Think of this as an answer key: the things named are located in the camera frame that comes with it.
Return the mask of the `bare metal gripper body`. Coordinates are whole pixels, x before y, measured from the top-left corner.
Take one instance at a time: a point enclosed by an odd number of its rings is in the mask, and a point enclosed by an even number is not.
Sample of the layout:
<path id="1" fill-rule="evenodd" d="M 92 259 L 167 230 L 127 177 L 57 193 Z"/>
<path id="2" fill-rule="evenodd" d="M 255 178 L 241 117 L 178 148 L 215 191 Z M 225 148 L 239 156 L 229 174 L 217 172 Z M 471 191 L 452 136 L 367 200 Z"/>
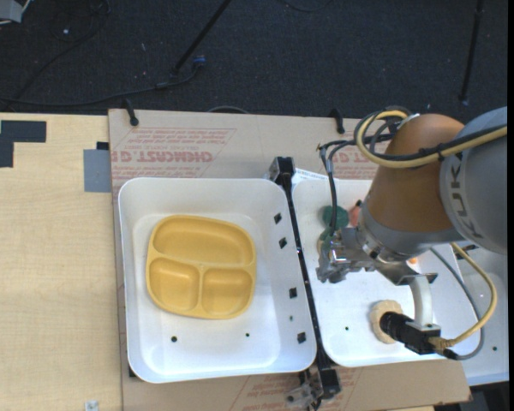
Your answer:
<path id="1" fill-rule="evenodd" d="M 395 262 L 395 254 L 367 229 L 345 227 L 325 235 L 325 274 L 377 271 Z"/>

